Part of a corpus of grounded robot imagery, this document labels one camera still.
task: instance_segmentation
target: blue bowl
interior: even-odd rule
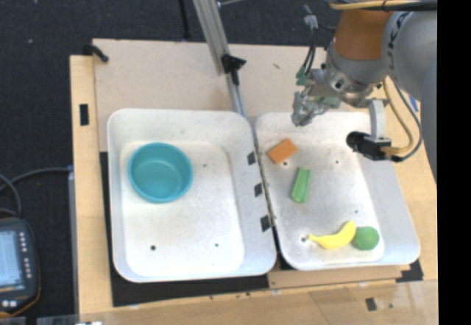
[[[127,173],[135,191],[157,203],[178,199],[193,182],[188,157],[175,146],[161,142],[149,143],[134,151]]]

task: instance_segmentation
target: white tray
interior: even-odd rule
[[[366,265],[402,265],[419,256],[419,239],[396,173],[389,161],[371,161],[346,144],[353,131],[370,133],[362,112],[328,112],[312,124],[295,127],[288,113],[267,113],[256,121],[260,161],[272,207],[280,251],[298,270]],[[285,164],[274,164],[267,151],[285,138],[298,147]],[[291,200],[299,167],[311,169],[308,200]],[[380,243],[371,251],[351,244],[323,249],[307,234],[335,233],[346,221],[374,226]]]
[[[194,180],[176,201],[152,204],[131,187],[139,146],[166,142],[189,157]],[[234,112],[119,110],[108,121],[113,261],[132,282],[261,275],[276,260],[252,129]]]

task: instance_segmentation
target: orange rectangular object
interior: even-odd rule
[[[294,145],[294,143],[289,138],[286,138],[283,142],[277,144],[273,149],[268,151],[268,156],[273,160],[274,163],[280,164],[281,162],[288,159],[296,151],[296,145]]]

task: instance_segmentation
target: yellow banana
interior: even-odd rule
[[[325,249],[337,249],[342,246],[346,246],[353,240],[356,233],[356,225],[354,221],[348,221],[345,223],[340,231],[334,235],[315,236],[309,235],[308,239],[315,241],[322,248]]]

